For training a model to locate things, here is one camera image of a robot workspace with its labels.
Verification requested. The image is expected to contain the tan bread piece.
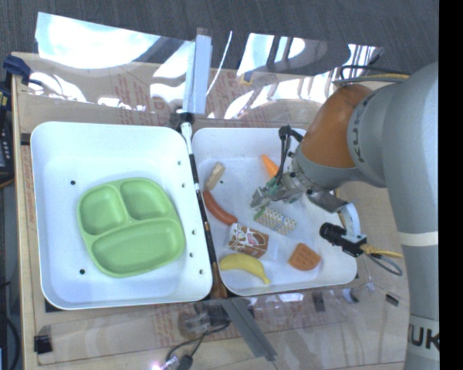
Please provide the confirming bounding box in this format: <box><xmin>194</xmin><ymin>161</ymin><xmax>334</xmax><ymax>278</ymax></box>
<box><xmin>204</xmin><ymin>161</ymin><xmax>227</xmax><ymax>192</ymax></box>

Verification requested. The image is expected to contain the white plastic tray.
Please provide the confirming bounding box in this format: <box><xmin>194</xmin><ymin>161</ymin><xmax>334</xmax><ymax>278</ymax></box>
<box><xmin>29</xmin><ymin>120</ymin><xmax>215</xmax><ymax>311</ymax></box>
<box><xmin>191</xmin><ymin>126</ymin><xmax>359</xmax><ymax>298</ymax></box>

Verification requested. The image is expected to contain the orange carrot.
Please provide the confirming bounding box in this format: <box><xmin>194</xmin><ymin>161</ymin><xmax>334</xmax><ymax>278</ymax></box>
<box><xmin>260</xmin><ymin>153</ymin><xmax>281</xmax><ymax>179</ymax></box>

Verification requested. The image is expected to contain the red sausage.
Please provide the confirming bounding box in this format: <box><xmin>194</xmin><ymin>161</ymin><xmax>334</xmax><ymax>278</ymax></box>
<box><xmin>201</xmin><ymin>189</ymin><xmax>239</xmax><ymax>226</ymax></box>

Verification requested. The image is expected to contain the brown cardboard board red print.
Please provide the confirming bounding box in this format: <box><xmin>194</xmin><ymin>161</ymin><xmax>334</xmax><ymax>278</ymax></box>
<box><xmin>10</xmin><ymin>51</ymin><xmax>411</xmax><ymax>366</ymax></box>

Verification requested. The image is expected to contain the orange waffle biscuit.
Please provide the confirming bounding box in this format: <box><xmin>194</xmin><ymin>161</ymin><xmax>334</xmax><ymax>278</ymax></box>
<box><xmin>287</xmin><ymin>242</ymin><xmax>323</xmax><ymax>272</ymax></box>

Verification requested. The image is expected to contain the black cylinder on white bracket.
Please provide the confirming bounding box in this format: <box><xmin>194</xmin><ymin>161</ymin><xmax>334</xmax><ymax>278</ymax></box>
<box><xmin>319</xmin><ymin>202</ymin><xmax>368</xmax><ymax>258</ymax></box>

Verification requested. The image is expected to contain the black block with thin wires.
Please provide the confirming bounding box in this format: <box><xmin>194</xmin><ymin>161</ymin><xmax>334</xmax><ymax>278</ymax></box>
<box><xmin>192</xmin><ymin>301</ymin><xmax>233</xmax><ymax>329</ymax></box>

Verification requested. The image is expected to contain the brown and white carton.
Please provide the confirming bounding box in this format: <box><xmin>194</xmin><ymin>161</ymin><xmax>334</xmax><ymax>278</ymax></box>
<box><xmin>224</xmin><ymin>222</ymin><xmax>271</xmax><ymax>260</ymax></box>

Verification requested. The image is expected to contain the yellow banana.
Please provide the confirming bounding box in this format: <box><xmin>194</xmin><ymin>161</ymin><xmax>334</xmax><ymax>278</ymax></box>
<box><xmin>218</xmin><ymin>252</ymin><xmax>272</xmax><ymax>286</ymax></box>

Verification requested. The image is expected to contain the green divided plate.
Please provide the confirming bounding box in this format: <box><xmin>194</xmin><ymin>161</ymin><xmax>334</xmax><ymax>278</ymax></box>
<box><xmin>76</xmin><ymin>177</ymin><xmax>188</xmax><ymax>279</ymax></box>

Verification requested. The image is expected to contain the thin black and white rod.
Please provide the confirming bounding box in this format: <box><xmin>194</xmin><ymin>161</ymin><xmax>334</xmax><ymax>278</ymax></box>
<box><xmin>180</xmin><ymin>121</ymin><xmax>227</xmax><ymax>299</ymax></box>

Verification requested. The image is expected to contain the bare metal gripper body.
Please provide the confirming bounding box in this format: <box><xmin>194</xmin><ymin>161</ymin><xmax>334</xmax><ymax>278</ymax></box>
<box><xmin>265</xmin><ymin>170</ymin><xmax>314</xmax><ymax>205</ymax></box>

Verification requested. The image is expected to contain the patterned white packet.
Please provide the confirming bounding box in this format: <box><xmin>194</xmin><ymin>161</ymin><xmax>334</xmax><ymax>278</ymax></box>
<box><xmin>252</xmin><ymin>206</ymin><xmax>298</xmax><ymax>236</ymax></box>

